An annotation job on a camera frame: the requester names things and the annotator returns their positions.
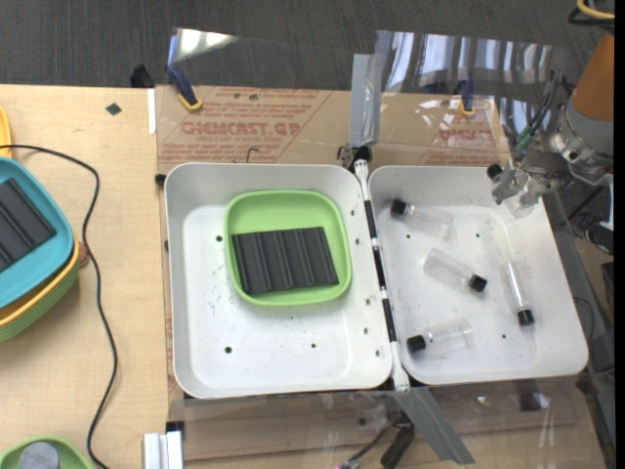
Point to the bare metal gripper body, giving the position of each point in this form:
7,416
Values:
561,164

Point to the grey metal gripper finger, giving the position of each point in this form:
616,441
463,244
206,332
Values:
539,188
508,186

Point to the clear bottle with black cap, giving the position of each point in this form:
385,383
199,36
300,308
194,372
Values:
515,286
429,218
446,268
446,335
523,208

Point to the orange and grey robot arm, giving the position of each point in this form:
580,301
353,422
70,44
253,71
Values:
598,83

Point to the white plastic tray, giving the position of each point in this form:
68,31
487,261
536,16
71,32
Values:
273,350
488,359

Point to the brown cardboard board, red print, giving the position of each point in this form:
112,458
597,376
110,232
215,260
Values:
303,125

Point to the green plate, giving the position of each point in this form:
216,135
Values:
288,208
73,452
49,323

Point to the black ribbed block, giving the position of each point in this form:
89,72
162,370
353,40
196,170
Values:
283,259
19,225

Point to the brown round disc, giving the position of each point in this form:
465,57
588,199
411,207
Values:
84,256

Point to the orange plate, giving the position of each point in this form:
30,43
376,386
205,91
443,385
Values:
54,301

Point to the blue plate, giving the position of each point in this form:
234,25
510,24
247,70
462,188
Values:
44,262

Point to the yellow plate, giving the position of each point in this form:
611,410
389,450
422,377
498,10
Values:
4,135

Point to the grey cylinder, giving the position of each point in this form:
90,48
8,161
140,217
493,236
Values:
39,457

